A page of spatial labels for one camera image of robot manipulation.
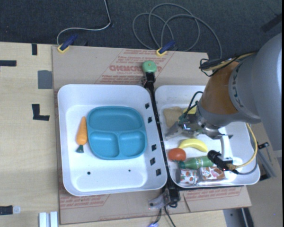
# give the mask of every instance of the gray cable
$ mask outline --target gray cable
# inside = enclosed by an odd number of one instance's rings
[[[62,31],[58,34],[58,36],[57,36],[57,45],[59,45],[59,36],[60,36],[63,32],[65,32],[65,31],[67,31],[67,30],[78,29],[78,30],[88,30],[88,31],[101,31],[101,30],[104,30],[104,29],[108,28],[108,27],[110,26],[110,24],[111,24],[111,19],[110,19],[110,15],[109,15],[109,11],[108,11],[108,6],[107,6],[106,0],[104,0],[104,4],[105,4],[106,12],[107,12],[107,17],[108,17],[108,20],[109,20],[109,22],[108,22],[107,25],[105,25],[105,26],[102,27],[102,28],[98,28],[98,29],[80,28],[80,27],[71,27],[71,28],[64,29],[64,30],[62,30]]]
[[[156,15],[156,14],[153,13],[155,9],[157,9],[158,7],[161,7],[161,6],[174,6],[174,7],[177,7],[177,8],[180,8],[180,9],[184,10],[184,11],[187,12],[188,14],[176,14],[176,15],[170,17],[168,20],[165,21],[165,20],[162,19],[160,16],[158,16],[158,15]],[[173,34],[172,34],[172,31],[171,31],[170,27],[168,26],[168,22],[171,21],[171,20],[173,20],[173,19],[175,19],[175,18],[178,18],[178,17],[187,17],[187,18],[192,18],[192,19],[195,20],[196,25],[197,25],[197,29],[198,29],[198,35],[197,35],[197,39],[196,39],[196,41],[194,42],[194,44],[193,44],[192,46],[190,46],[188,49],[185,49],[185,50],[183,50],[183,51],[189,51],[189,50],[191,50],[191,49],[197,44],[197,42],[198,42],[198,40],[199,40],[199,38],[200,38],[199,22],[201,22],[201,23],[204,24],[204,25],[212,32],[212,34],[214,35],[214,38],[216,39],[216,41],[218,42],[218,45],[219,45],[220,58],[222,58],[222,46],[221,46],[220,40],[218,39],[218,36],[215,34],[215,32],[210,28],[210,26],[209,26],[207,23],[205,23],[203,20],[201,20],[201,19],[195,17],[188,9],[186,9],[186,8],[184,8],[184,7],[182,7],[182,6],[178,5],[178,4],[174,4],[174,3],[162,3],[162,4],[159,4],[159,5],[156,5],[155,7],[153,7],[153,8],[151,9],[150,13],[142,13],[142,14],[139,14],[139,15],[137,15],[137,16],[135,17],[135,19],[133,20],[133,34],[134,34],[134,36],[135,36],[136,39],[137,39],[142,45],[144,45],[146,48],[151,49],[151,50],[156,50],[156,49],[151,48],[150,46],[146,45],[145,43],[143,43],[143,42],[141,41],[141,39],[138,37],[138,35],[137,35],[136,31],[135,31],[135,26],[134,26],[135,21],[136,21],[136,19],[137,19],[139,16],[141,16],[141,15],[148,15],[148,29],[149,29],[149,31],[150,31],[152,40],[153,40],[153,41],[155,42],[155,44],[158,46],[157,49],[163,47],[163,37],[164,37],[164,30],[165,30],[165,27],[168,27],[169,32],[171,33],[172,38],[173,38]],[[154,34],[153,34],[153,32],[152,32],[152,28],[151,28],[151,17],[152,17],[152,16],[157,17],[157,18],[159,18],[162,22],[164,22],[164,26],[163,26],[162,31],[161,31],[161,45],[157,42],[157,40],[156,40],[156,38],[155,38],[155,36],[154,36]]]

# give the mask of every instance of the cardboard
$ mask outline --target cardboard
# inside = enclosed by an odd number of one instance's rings
[[[60,223],[83,223],[156,216],[157,209],[149,201],[161,190],[76,197],[69,194],[62,182],[58,90],[67,84],[131,84],[142,85],[141,64],[151,60],[158,66],[155,88],[162,85],[206,85],[208,77],[199,70],[205,53],[167,52],[158,57],[155,51],[122,48],[71,46],[65,54],[52,47],[53,87],[57,156],[59,171]],[[170,214],[222,210],[251,206],[246,186],[181,191],[181,200]]]

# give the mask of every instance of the yellow cable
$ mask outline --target yellow cable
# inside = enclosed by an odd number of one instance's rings
[[[234,165],[234,164],[227,164],[227,166],[228,166],[228,168],[229,168],[230,170],[235,170],[235,169],[237,169],[237,168],[244,167],[244,166],[248,165],[249,163],[252,162],[252,160],[253,160],[253,159],[256,157],[256,155],[257,155],[257,140],[256,140],[256,137],[255,137],[255,135],[254,135],[254,133],[253,133],[251,127],[250,127],[248,124],[246,124],[246,126],[247,126],[247,128],[248,128],[248,130],[249,130],[249,132],[250,132],[250,134],[251,134],[252,140],[254,141],[254,144],[255,144],[255,151],[254,151],[254,154],[252,155],[252,157],[250,158],[249,161],[247,161],[246,163],[244,163],[244,164],[242,164],[242,165],[236,166],[236,165]]]

